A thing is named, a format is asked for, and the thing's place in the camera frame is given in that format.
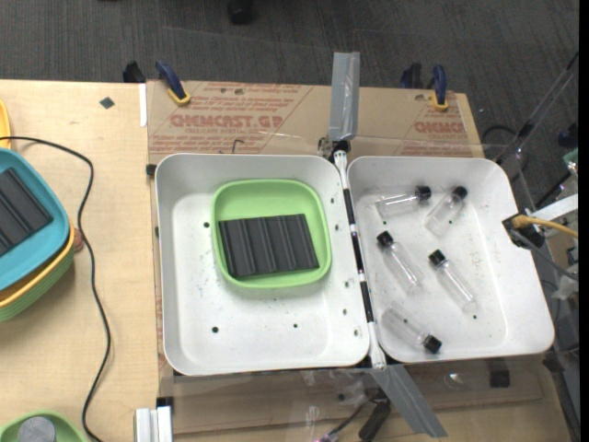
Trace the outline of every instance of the green tray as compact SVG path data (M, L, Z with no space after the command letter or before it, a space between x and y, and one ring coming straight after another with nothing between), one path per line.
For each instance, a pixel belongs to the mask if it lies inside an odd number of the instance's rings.
M0 427L0 442L18 442L18 429L29 418L43 416L55 426L57 442L88 442L88 439L69 419L55 411L39 410L24 414Z
M318 258L317 269L269 273L235 278L227 270L219 221L261 216L305 215ZM331 248L325 213L317 194L297 180L260 179L232 181L214 195L212 205L213 246L223 277L234 285L249 288L284 288L320 280L331 266Z

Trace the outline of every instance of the gray carpet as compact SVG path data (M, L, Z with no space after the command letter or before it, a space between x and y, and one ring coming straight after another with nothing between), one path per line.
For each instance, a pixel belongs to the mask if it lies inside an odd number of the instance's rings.
M130 60L154 78L166 59L184 79L328 85L333 53L359 51L365 87L399 87L416 62L427 84L442 64L482 134L520 129L579 48L580 0L256 0L247 26L228 1L0 0L0 77L118 82ZM577 118L578 75L530 138L532 201L566 174L557 133Z

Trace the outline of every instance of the black cap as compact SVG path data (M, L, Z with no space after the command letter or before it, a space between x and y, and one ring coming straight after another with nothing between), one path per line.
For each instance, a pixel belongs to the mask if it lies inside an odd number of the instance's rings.
M426 187L425 185L418 185L415 187L415 196L420 199L420 202L424 202L425 200L429 200L432 196L432 191L430 187Z
M437 267L440 263L445 261L445 256L442 253L442 251L438 249L430 254L429 259L430 259L430 262L433 263L433 265L435 265Z
M423 341L423 347L429 350L432 354L436 354L437 351L440 350L440 347L442 347L442 341L439 341L430 334Z
M456 187L452 190L452 194L458 195L461 199L464 200L464 197L467 196L468 191L464 187Z
M378 243L383 247L388 247L393 242L395 242L393 237L390 234L388 234L388 231L381 232L378 236L376 236L376 239L378 240Z

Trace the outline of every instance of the chair leg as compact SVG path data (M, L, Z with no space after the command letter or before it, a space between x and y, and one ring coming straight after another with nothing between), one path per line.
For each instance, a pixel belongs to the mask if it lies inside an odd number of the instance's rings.
M251 8L254 0L231 0L227 4L229 18L235 25L243 25L251 20Z

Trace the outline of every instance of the yellow clamp pad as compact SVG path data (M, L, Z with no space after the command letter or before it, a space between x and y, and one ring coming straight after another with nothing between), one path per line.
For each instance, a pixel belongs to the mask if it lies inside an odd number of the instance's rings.
M434 92L432 95L432 105L438 111L446 111L448 109L448 99L444 99L444 104L440 105Z
M0 137L9 136L10 134L10 123L8 122L8 110L6 109L5 103L0 99ZM0 147L10 149L10 139L4 139L0 141Z
M186 97L184 97L183 99L179 99L178 96L172 91L171 88L169 88L167 90L167 93L174 100L174 103L176 103L180 107L183 107L184 105L188 105L191 102L191 94L188 93L186 90L184 90Z

